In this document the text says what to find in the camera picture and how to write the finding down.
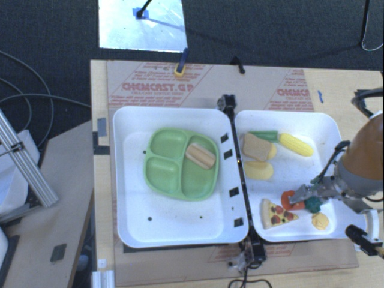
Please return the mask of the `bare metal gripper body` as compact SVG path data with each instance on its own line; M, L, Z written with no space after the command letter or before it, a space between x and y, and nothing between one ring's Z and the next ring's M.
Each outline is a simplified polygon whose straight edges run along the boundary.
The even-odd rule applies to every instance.
M311 190L314 196L320 199L341 199L344 191L337 183L338 179L335 176L315 177L312 181Z

